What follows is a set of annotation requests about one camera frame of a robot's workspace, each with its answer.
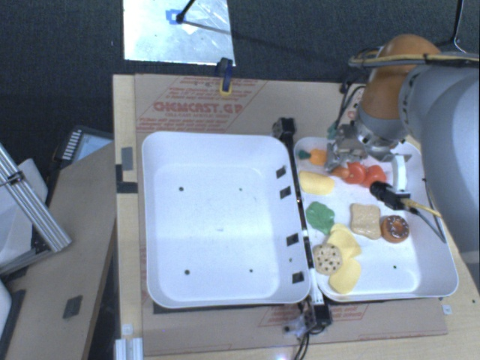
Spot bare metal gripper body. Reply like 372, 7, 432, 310
328, 123, 399, 164

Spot orange carrot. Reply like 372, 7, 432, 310
298, 148, 329, 167

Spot red tomato slice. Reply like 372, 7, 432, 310
345, 161, 368, 185
362, 164, 388, 189

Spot yellow toy corn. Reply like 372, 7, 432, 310
298, 170, 336, 197

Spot green lettuce leaf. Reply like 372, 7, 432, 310
304, 201, 336, 236

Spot thin black and white rod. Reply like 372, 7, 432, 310
283, 136, 322, 304

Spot tan bread slice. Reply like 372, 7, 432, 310
349, 202, 382, 241

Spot yellow potato crisp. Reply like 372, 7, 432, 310
328, 257, 362, 296
325, 223, 363, 263

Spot brown doughnut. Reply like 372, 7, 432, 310
379, 214, 410, 245

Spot tan chocolate chip biscuit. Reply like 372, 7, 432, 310
312, 243, 344, 276

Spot white plastic tray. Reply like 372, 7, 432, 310
293, 136, 460, 303
141, 130, 313, 310

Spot brown cardboard board red print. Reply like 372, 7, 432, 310
133, 73, 449, 358

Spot black cylinder on white bracket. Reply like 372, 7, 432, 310
369, 154, 413, 212

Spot black block with thin wires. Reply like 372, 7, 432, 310
271, 117, 298, 140
298, 300, 333, 334

